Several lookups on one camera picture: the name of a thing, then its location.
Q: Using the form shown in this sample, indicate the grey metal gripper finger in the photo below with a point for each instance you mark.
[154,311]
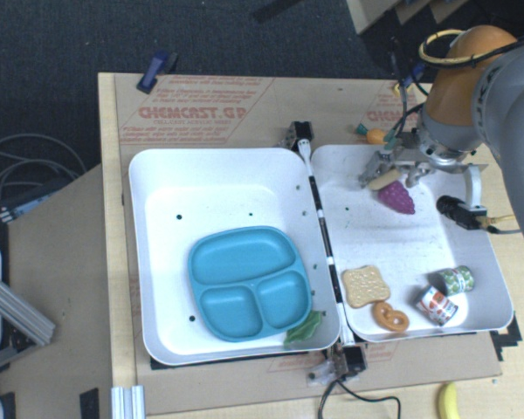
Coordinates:
[415,176]
[371,170]

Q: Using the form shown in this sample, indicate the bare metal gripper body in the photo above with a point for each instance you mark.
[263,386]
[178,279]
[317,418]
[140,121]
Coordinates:
[436,157]

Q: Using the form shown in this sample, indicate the tan toy sausage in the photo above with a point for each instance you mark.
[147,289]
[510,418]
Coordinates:
[386,180]

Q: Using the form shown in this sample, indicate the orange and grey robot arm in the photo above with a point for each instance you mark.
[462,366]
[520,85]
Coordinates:
[498,103]

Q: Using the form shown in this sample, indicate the purple toy grapes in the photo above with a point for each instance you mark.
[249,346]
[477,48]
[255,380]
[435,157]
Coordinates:
[397,199]

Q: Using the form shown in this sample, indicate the orange toy carrot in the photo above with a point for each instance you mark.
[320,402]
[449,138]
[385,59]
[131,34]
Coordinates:
[375,135]

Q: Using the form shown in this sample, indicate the white plastic tray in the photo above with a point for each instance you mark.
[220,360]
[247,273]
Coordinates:
[397,242]
[166,242]

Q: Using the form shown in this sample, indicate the thin black and white rod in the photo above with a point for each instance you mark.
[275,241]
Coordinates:
[323,225]

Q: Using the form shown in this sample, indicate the green and white can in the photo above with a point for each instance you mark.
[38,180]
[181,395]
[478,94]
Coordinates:
[455,280]

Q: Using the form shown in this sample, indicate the tan toy bread slice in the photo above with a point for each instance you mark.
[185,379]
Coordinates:
[366,287]

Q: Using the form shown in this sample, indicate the red and white can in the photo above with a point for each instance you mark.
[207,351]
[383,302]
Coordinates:
[437,306]

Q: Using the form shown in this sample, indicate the orange toy pretzel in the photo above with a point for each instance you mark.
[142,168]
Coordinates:
[382,317]

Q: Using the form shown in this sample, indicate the brown cardboard board red print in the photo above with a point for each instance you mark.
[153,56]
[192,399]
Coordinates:
[227,103]

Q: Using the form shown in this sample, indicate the blue divided plate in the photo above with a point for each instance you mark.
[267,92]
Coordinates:
[244,273]

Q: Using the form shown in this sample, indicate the green toy lettuce leaf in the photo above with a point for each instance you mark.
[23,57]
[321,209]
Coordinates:
[303,331]

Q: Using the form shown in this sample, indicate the yellow banana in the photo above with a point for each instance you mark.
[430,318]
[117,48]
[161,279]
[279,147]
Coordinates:
[449,402]

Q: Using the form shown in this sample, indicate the black cylinder on white bracket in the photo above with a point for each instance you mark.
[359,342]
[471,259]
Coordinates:
[458,211]

